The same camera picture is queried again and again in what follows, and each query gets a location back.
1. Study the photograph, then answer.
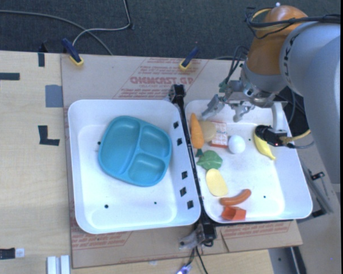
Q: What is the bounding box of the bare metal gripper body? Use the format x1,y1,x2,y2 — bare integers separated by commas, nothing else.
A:
224,80,276,108

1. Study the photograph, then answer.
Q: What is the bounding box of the pale yellow round biscuit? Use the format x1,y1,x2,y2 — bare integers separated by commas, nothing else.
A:
198,120,217,143

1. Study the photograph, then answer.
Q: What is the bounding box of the orange and white carton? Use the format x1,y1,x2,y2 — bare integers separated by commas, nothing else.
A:
208,121,229,148

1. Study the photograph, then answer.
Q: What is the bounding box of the orange carrot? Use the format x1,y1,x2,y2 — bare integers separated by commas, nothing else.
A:
189,112,205,157

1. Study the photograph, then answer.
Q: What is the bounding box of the white egg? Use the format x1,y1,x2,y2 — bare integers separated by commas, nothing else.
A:
228,135,246,155

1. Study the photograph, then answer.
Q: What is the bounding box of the yellow banana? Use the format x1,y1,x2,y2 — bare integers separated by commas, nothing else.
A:
253,132,276,161

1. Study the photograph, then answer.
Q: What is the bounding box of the thin black rod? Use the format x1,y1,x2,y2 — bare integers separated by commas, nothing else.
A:
178,101,210,225

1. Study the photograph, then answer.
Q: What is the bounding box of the green leaf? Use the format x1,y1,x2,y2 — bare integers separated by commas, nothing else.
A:
196,150,224,171

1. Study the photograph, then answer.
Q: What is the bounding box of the white plastic tray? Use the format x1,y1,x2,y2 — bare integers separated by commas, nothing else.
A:
184,99,313,224
67,99,202,235

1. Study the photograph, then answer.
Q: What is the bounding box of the yellow potato chip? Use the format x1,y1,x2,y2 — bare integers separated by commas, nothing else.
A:
205,168,229,198

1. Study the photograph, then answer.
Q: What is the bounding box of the orange sausage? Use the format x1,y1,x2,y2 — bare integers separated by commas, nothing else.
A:
219,188,252,206

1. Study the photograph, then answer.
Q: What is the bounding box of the blue divided plate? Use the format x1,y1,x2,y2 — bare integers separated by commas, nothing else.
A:
97,115,173,188

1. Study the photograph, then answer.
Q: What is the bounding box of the brown cardboard board red print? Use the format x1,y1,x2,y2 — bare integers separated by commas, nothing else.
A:
59,53,304,269

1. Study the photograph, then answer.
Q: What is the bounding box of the orange cup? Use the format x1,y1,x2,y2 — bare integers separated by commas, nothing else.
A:
221,205,248,221

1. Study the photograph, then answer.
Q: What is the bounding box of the black cylinder on white bracket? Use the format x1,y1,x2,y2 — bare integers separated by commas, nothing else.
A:
254,101,290,147

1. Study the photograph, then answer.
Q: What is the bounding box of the black block with thin wires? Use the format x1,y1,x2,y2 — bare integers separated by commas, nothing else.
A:
168,84,187,104
194,221,218,247

